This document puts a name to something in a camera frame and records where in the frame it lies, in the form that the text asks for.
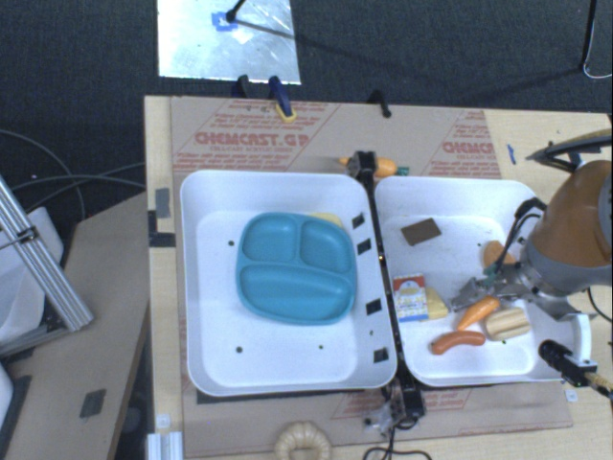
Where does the white plastic tray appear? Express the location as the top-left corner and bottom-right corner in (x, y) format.
(179, 169), (400, 398)
(373, 175), (583, 388)

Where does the black cylinder on white bracket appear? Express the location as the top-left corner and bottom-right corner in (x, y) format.
(537, 311), (600, 387)

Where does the brown cardboard board, red print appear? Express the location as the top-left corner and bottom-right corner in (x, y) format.
(169, 95), (575, 450)

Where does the blue divided plate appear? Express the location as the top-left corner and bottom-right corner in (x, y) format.
(235, 211), (357, 327)

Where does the yellow flat toy food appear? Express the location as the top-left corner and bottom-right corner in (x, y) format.
(308, 211), (344, 229)

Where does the beige doughnut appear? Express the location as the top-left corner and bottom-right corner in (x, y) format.
(273, 421), (333, 460)

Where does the beige hot dog bun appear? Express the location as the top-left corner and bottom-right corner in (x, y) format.
(484, 305), (533, 342)

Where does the yellow cheese wedge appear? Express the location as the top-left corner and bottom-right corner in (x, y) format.
(424, 286), (450, 322)

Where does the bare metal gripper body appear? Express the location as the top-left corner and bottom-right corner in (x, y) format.
(493, 263), (548, 305)

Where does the orange sausage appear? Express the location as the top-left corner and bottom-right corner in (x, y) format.
(429, 330), (488, 357)

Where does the brown square biscuit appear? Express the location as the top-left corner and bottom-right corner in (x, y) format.
(399, 218), (443, 247)

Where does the thin black rod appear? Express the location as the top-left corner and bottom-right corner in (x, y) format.
(359, 168), (408, 392)

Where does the red and white small carton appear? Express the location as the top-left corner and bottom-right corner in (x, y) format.
(392, 272), (430, 324)

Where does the orange carrot with green top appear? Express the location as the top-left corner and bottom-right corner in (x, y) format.
(338, 156), (411, 179)

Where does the orange bread roll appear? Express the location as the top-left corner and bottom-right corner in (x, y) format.
(482, 240), (518, 270)

